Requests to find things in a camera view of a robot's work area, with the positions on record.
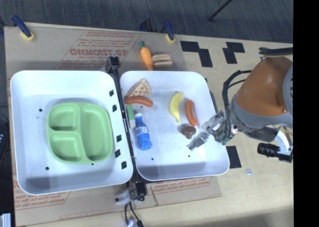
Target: green divided plate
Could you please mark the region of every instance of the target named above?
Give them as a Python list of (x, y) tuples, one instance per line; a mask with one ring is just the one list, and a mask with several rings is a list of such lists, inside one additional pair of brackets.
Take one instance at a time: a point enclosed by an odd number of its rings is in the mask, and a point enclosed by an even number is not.
[(55, 105), (47, 119), (52, 155), (65, 163), (97, 163), (113, 151), (109, 114), (99, 105), (74, 102)]

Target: hot dog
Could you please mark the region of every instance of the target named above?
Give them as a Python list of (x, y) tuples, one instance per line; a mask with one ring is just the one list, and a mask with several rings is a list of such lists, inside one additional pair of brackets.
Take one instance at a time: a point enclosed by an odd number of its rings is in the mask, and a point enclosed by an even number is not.
[(142, 96), (133, 96), (133, 97), (125, 97), (124, 98), (124, 103), (129, 105), (129, 104), (142, 104), (147, 107), (153, 106), (153, 102), (145, 97)]
[(193, 101), (188, 100), (186, 102), (186, 117), (190, 125), (197, 126), (198, 122), (193, 113), (193, 106), (194, 106)]

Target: water bottle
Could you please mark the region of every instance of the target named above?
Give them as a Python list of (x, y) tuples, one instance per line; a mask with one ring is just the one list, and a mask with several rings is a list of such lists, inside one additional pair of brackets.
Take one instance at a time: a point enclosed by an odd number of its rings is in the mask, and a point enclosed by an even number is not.
[(143, 116), (141, 113), (135, 114), (135, 122), (136, 122), (135, 134), (139, 141), (140, 150), (148, 150), (152, 147), (153, 144), (150, 141), (149, 129), (145, 125), (145, 123), (143, 123), (142, 118)]

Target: dark gray floor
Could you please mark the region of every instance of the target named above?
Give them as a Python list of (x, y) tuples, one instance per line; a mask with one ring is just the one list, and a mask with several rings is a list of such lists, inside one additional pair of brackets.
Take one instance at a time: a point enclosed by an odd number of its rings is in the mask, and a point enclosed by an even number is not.
[[(293, 42), (294, 0), (233, 0), (210, 22), (227, 0), (0, 0), (8, 26), (16, 14), (24, 21), (139, 30), (150, 18), (158, 30), (169, 19), (176, 34)], [(0, 113), (7, 116), (4, 43), (0, 40)], [(6, 172), (7, 157), (0, 165)]]

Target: toy mushroom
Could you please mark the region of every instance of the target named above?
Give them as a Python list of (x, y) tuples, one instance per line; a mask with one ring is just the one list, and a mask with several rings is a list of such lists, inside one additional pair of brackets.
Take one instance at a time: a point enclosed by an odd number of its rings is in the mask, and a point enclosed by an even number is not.
[(188, 139), (191, 139), (191, 137), (196, 133), (196, 128), (193, 126), (185, 126), (181, 130), (181, 133), (185, 135)]

